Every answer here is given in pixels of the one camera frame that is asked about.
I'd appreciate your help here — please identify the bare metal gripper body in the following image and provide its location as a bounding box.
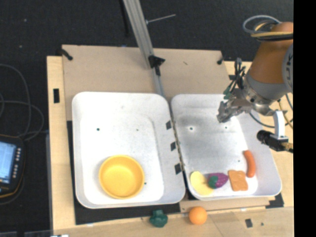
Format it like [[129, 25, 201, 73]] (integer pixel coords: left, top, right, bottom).
[[229, 88, 275, 116]]

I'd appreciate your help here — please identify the white plastic tray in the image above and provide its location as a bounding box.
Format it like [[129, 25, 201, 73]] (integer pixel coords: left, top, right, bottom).
[[71, 91, 187, 209], [170, 93, 283, 201]]

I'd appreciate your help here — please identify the orange toy sausage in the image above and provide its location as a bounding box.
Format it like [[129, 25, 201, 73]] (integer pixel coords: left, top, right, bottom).
[[243, 150, 256, 178]]

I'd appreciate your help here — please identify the purple toy fruit green stem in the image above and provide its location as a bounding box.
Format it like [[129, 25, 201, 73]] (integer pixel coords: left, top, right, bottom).
[[206, 172, 229, 190]]

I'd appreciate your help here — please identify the orange toy bread slice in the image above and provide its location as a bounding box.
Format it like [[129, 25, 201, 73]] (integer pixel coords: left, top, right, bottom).
[[227, 169, 249, 192]]

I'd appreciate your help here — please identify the yellow round slice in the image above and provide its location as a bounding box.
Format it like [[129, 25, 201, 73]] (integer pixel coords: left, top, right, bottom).
[[190, 170, 214, 196]]

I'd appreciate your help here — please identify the orange ball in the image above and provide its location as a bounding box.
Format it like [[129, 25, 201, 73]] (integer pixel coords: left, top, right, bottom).
[[188, 206, 208, 226]]

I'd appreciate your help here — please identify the brown cardboard board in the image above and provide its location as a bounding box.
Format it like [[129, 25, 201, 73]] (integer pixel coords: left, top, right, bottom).
[[61, 44, 277, 213]]

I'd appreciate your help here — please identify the yellow bowl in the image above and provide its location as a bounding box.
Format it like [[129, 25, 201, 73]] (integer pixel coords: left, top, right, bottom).
[[98, 155, 146, 200]]

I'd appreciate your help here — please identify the green toy broccoli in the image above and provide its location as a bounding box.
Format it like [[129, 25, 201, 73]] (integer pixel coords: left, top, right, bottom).
[[149, 209, 169, 228]]

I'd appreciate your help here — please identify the black cylinder on white bracket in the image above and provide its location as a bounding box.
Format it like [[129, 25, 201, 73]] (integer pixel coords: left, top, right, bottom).
[[256, 110, 289, 152]]

